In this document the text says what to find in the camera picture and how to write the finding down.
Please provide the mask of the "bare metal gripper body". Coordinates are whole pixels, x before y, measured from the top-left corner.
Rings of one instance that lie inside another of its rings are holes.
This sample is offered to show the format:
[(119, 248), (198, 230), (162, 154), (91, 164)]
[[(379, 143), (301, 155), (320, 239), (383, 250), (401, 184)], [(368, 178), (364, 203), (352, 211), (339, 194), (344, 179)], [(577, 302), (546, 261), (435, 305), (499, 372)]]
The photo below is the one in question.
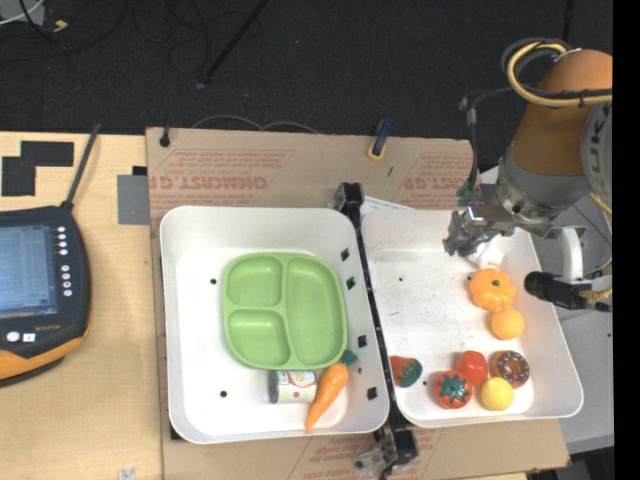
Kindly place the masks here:
[(556, 209), (531, 198), (512, 182), (465, 183), (459, 190), (462, 211), (451, 216), (452, 242), (489, 242), (511, 236), (517, 227), (544, 234)]

